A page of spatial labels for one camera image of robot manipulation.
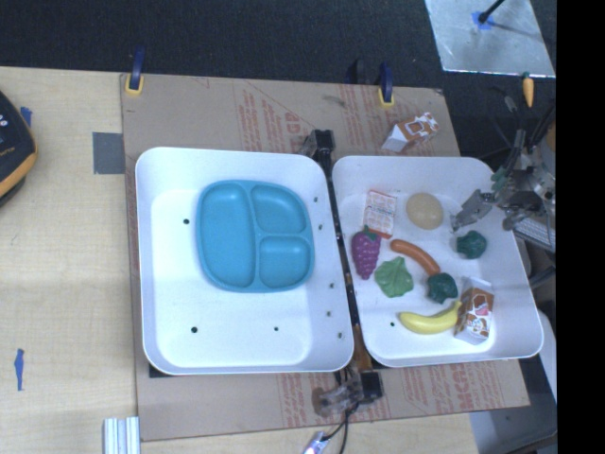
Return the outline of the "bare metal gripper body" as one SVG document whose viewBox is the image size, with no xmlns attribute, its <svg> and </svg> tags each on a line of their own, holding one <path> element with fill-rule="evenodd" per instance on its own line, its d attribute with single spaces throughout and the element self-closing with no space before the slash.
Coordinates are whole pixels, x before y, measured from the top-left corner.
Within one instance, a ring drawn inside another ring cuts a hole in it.
<svg viewBox="0 0 605 454">
<path fill-rule="evenodd" d="M 510 213 L 538 217 L 556 214 L 556 178 L 542 166 L 503 168 L 493 175 L 493 193 L 497 205 Z"/>
</svg>

